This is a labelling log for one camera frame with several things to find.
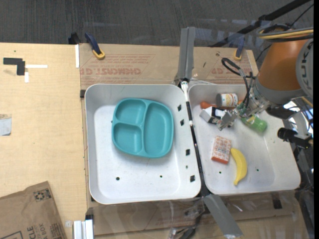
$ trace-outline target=can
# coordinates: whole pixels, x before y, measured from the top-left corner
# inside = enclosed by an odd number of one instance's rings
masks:
[[[238,96],[235,93],[225,93],[216,95],[217,107],[236,107],[238,105]]]

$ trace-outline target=brown paper bag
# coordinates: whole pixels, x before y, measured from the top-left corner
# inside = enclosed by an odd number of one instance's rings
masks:
[[[0,239],[66,239],[47,181],[0,198]]]

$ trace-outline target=green bottle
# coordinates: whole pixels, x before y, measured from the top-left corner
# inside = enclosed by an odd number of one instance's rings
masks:
[[[263,132],[265,131],[267,127],[267,122],[264,120],[258,118],[255,115],[250,115],[248,118],[241,118],[241,121],[249,126],[250,128],[258,131],[258,132]]]

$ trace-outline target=banana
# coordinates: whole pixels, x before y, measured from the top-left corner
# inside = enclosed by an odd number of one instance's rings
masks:
[[[247,162],[246,158],[243,153],[241,153],[240,150],[231,148],[230,153],[235,159],[236,165],[237,165],[237,172],[236,172],[236,179],[234,181],[234,185],[237,185],[238,182],[245,178],[247,174]]]

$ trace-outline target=light wood surface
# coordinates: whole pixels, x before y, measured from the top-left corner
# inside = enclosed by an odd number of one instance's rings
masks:
[[[48,181],[62,219],[84,220],[87,211],[80,74],[74,45],[0,43],[3,57],[22,58],[29,83],[15,65],[0,63],[0,114],[12,131],[0,136],[0,197]],[[69,239],[72,228],[65,228]]]

